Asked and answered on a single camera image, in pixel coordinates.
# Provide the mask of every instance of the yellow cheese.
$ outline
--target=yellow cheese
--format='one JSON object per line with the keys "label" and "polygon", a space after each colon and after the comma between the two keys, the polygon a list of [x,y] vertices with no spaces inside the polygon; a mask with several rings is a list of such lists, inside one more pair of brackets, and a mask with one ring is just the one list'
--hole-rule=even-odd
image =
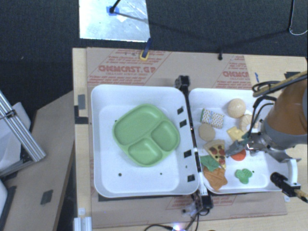
{"label": "yellow cheese", "polygon": [[245,134],[242,130],[238,129],[237,127],[232,127],[229,130],[227,130],[227,133],[229,134],[230,138],[233,141],[242,141],[242,136]]}

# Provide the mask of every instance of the toy cheese slice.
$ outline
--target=toy cheese slice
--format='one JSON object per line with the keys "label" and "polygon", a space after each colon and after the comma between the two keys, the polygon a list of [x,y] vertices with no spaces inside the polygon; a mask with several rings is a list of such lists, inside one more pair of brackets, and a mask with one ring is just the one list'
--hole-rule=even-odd
{"label": "toy cheese slice", "polygon": [[220,164],[220,166],[226,169],[226,156],[225,156],[225,141],[214,140],[203,146],[204,149]]}

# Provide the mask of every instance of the pizza slice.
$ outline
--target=pizza slice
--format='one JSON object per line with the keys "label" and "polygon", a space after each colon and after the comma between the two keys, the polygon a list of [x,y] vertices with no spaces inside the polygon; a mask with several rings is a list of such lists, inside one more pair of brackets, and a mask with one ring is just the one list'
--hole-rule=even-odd
{"label": "pizza slice", "polygon": [[226,169],[226,154],[225,154],[225,141],[214,140],[206,143],[204,149],[220,164],[223,169]]}

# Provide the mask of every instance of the black fabric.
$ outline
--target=black fabric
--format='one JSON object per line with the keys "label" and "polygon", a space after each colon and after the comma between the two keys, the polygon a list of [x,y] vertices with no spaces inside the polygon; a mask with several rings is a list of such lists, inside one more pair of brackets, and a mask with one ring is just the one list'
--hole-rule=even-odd
{"label": "black fabric", "polygon": [[[307,34],[287,32],[292,0],[146,0],[152,49],[307,56]],[[296,0],[293,31],[307,29]],[[79,38],[78,0],[0,0],[0,90],[30,116],[73,89],[72,48],[142,49]]]}

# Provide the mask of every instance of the green plate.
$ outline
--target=green plate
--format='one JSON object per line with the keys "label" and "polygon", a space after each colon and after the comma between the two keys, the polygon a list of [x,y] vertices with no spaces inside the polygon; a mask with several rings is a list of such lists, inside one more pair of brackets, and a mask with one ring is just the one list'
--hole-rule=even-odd
{"label": "green plate", "polygon": [[180,143],[180,134],[157,107],[142,104],[120,117],[113,138],[136,164],[151,167],[165,159]]}

